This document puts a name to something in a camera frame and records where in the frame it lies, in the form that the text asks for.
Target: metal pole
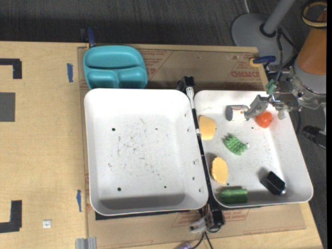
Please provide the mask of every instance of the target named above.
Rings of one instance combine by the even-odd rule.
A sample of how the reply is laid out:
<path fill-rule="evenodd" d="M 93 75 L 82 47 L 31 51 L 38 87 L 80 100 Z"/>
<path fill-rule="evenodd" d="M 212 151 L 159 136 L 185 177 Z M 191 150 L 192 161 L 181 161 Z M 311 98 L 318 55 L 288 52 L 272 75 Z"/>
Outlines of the metal pole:
<path fill-rule="evenodd" d="M 295 0 L 280 0 L 271 16 L 264 24 L 264 32 L 272 34 L 277 29 L 294 2 Z"/>

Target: cardboard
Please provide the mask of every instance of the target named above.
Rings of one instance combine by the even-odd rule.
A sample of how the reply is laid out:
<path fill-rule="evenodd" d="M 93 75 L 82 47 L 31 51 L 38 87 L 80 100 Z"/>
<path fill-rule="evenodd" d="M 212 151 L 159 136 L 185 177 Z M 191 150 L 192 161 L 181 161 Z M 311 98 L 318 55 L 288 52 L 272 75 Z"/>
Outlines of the cardboard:
<path fill-rule="evenodd" d="M 263 67 L 251 67 L 248 64 L 250 58 L 257 54 L 256 48 L 132 46 L 141 52 L 145 60 L 149 78 L 147 88 L 175 89 L 183 76 L 194 76 L 196 91 L 264 90 L 267 84 Z M 84 96 L 89 91 L 82 66 L 85 52 L 86 48 L 78 49 L 89 236 L 96 237 L 98 248 L 102 249 L 198 240 L 200 235 L 189 230 L 189 225 L 200 218 L 197 211 L 96 220 L 89 200 L 83 106 Z M 306 227 L 299 204 L 225 210 L 223 214 L 226 224 L 222 231 L 211 233 L 209 238 L 299 230 Z"/>

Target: table surface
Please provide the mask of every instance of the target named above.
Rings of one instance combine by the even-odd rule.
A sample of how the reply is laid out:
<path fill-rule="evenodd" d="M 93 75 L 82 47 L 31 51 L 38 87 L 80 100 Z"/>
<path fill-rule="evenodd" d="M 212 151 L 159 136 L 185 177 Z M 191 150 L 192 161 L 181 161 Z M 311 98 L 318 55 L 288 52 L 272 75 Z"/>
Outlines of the table surface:
<path fill-rule="evenodd" d="M 0 233 L 1 248 L 75 248 L 76 238 L 88 236 L 77 70 L 77 49 L 86 46 L 0 41 L 0 58 L 20 59 L 24 79 L 13 79 L 12 67 L 0 66 L 0 92 L 16 93 L 15 122 L 0 122 L 0 184 L 5 190 L 0 192 L 0 223 L 10 217 L 11 200 L 22 200 L 23 207 L 22 228 Z M 323 248 L 309 204 L 300 207 L 306 229 L 216 238 L 211 243 L 214 248 Z M 45 219 L 52 220 L 52 228 L 43 228 Z M 206 240 L 200 248 L 209 248 Z"/>

